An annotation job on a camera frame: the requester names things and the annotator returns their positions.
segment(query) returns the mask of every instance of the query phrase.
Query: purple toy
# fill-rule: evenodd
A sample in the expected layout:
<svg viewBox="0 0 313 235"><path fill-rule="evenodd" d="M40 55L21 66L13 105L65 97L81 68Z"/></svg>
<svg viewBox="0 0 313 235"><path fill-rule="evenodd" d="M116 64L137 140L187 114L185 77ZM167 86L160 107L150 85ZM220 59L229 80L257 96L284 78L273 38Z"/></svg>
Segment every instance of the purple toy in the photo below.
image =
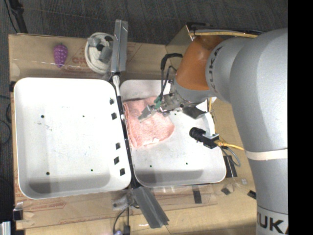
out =
<svg viewBox="0 0 313 235"><path fill-rule="evenodd" d="M53 49L54 62L60 68L67 59L67 47L63 44L56 45Z"/></svg>

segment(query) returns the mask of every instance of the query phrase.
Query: pink cloth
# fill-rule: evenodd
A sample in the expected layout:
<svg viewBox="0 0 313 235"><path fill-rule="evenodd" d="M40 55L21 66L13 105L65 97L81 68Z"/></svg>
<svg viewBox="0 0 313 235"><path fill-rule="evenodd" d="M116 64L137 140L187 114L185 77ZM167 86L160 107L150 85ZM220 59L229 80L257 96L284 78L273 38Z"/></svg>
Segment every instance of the pink cloth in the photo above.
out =
<svg viewBox="0 0 313 235"><path fill-rule="evenodd" d="M156 112L150 118L142 121L138 120L141 112L147 105L154 104L156 96L146 99L124 102L125 117L130 144L138 148L158 141L163 141L171 136L174 131L174 124L168 117Z"/></svg>

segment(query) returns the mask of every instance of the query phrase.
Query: dark floor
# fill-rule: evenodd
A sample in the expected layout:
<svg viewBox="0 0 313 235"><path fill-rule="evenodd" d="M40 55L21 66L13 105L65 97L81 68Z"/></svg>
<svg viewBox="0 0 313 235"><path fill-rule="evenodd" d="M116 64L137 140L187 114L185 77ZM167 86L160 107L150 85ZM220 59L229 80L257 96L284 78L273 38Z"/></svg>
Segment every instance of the dark floor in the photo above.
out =
<svg viewBox="0 0 313 235"><path fill-rule="evenodd" d="M167 44L187 21L218 28L269 31L288 27L288 0L19 0L30 34L87 38L113 33L116 19L129 23L129 41ZM18 30L14 16L11 17ZM15 34L4 0L0 0L0 138L9 137L8 34ZM11 140L0 145L0 223L11 219Z"/></svg>

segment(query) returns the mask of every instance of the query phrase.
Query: black pole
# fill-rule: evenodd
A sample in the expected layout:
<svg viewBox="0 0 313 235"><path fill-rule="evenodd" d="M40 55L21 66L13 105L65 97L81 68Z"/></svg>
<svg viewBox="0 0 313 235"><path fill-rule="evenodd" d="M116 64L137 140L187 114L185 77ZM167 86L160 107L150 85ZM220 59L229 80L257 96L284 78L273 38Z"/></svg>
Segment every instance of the black pole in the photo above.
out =
<svg viewBox="0 0 313 235"><path fill-rule="evenodd" d="M19 3L19 0L9 0L11 11L15 16L16 22L18 23L18 27L21 33L28 33L26 24L23 18L24 8Z"/></svg>

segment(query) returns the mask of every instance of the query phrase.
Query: white plastic tray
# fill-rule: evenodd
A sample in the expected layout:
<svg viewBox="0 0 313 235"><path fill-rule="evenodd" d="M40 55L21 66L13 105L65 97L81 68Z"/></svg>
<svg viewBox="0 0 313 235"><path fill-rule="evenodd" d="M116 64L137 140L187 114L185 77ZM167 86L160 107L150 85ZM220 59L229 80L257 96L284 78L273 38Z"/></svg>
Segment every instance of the white plastic tray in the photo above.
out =
<svg viewBox="0 0 313 235"><path fill-rule="evenodd" d="M160 94L159 80L127 80L121 85L123 101ZM164 94L168 93L166 85ZM189 136L192 127L205 129L202 119L194 120L182 112L169 115L175 125L165 141L132 150L137 180L146 187L196 185L220 182L226 175L222 151L209 149Z"/></svg>
<svg viewBox="0 0 313 235"><path fill-rule="evenodd" d="M129 185L129 161L110 83L24 78L14 87L14 99L19 186L25 196L41 199Z"/></svg>

